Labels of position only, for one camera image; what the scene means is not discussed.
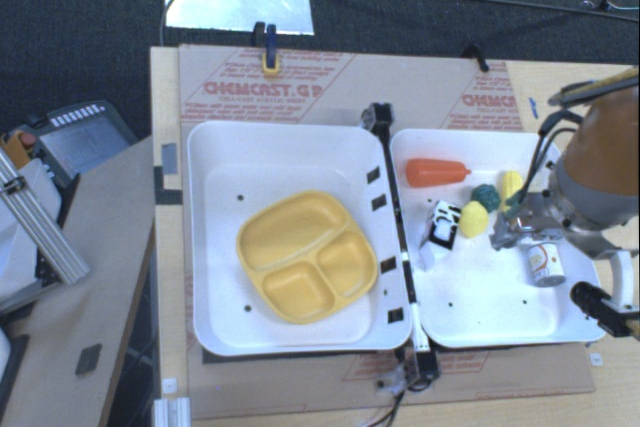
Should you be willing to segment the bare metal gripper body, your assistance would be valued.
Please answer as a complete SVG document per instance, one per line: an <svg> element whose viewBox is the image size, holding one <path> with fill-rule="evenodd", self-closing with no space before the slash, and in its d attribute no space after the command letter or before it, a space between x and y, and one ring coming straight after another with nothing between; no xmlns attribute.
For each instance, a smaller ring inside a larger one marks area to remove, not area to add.
<svg viewBox="0 0 640 427"><path fill-rule="evenodd" d="M565 226L549 211L543 193L515 195L514 231L522 236L564 236Z"/></svg>

